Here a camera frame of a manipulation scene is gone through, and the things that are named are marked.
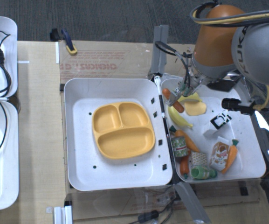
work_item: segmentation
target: can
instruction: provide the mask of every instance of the can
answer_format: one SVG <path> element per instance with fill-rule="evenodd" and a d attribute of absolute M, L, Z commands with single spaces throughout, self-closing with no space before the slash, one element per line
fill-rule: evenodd
<path fill-rule="evenodd" d="M 188 155 L 188 148 L 184 136 L 172 138 L 172 150 L 175 157 L 184 157 Z"/>

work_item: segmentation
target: sausage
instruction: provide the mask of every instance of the sausage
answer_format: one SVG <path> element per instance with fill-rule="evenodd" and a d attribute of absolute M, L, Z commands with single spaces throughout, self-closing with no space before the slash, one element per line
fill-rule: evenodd
<path fill-rule="evenodd" d="M 165 96 L 166 99 L 170 98 L 171 92 L 168 88 L 164 88 L 162 90 L 162 94 Z M 179 112 L 183 113 L 184 112 L 184 107 L 181 105 L 179 101 L 176 100 L 176 102 L 173 104 L 173 107 Z"/>

